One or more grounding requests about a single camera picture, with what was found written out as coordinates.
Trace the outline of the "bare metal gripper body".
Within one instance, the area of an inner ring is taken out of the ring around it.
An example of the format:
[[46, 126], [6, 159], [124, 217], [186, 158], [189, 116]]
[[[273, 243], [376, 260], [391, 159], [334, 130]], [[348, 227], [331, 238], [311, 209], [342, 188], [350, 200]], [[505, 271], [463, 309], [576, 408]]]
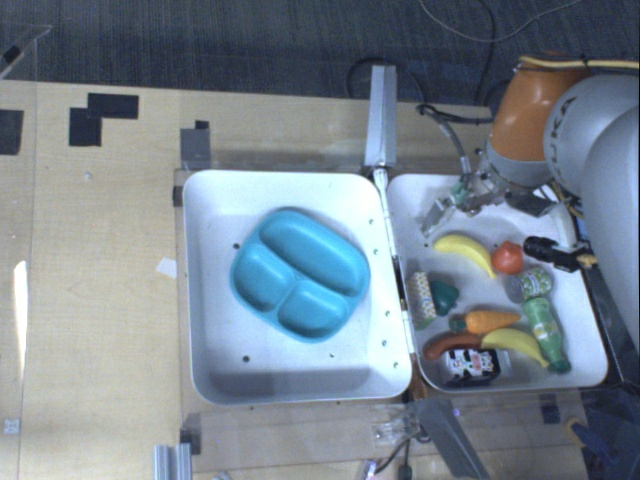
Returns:
[[509, 183], [491, 165], [480, 167], [464, 185], [460, 210], [477, 214], [486, 206], [501, 204], [509, 191]]

